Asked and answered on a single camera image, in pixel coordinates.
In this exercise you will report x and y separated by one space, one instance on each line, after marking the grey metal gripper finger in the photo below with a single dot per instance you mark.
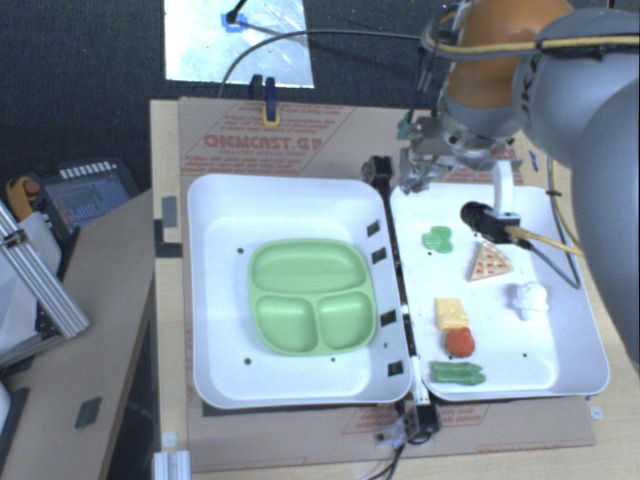
407 175
429 174

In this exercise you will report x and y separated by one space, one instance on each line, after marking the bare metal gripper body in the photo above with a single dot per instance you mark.
442 143

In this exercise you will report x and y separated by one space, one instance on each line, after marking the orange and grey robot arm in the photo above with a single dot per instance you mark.
565 78

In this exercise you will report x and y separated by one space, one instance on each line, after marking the green toy grapes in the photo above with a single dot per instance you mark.
438 239

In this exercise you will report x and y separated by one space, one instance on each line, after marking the thin black and white rod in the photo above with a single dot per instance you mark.
400 278

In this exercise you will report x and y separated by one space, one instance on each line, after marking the toy pizza slice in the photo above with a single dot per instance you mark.
490 263

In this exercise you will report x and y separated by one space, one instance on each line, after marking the brown cardboard board red print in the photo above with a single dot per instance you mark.
300 133

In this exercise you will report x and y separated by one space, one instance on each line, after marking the yellow toy cheese wedge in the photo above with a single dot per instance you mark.
451 313

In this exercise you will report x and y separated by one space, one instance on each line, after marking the green divided plate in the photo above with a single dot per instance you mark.
310 295

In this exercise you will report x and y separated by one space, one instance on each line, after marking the red toy tomato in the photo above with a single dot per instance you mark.
460 342

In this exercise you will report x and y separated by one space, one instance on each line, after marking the green toy beans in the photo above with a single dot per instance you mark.
457 373

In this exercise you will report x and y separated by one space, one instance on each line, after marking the white plastic tray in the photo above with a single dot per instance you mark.
225 293
550 348

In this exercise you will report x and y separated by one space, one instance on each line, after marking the black cylinder on white bracket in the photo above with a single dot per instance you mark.
492 215

